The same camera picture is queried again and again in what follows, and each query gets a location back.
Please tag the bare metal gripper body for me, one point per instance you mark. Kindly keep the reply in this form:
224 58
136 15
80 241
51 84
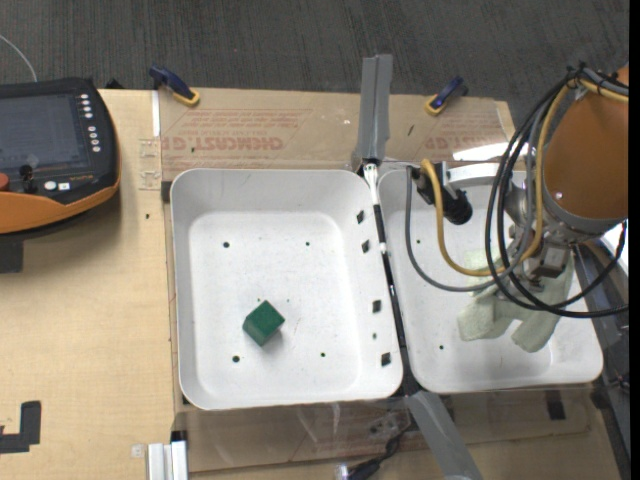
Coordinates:
550 260

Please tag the pale green cloth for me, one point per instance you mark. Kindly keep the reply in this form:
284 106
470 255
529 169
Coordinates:
492 318

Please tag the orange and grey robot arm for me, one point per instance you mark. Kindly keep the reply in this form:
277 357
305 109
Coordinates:
585 158

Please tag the white plastic tray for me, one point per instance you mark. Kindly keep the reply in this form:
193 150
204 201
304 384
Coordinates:
280 278
440 328

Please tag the green cube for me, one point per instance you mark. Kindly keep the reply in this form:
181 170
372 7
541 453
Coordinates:
263 322

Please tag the brown cardboard board red print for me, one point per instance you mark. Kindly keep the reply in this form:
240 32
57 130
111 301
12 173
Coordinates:
260 133

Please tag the black cylinder on white bracket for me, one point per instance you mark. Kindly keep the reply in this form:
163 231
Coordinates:
456 207

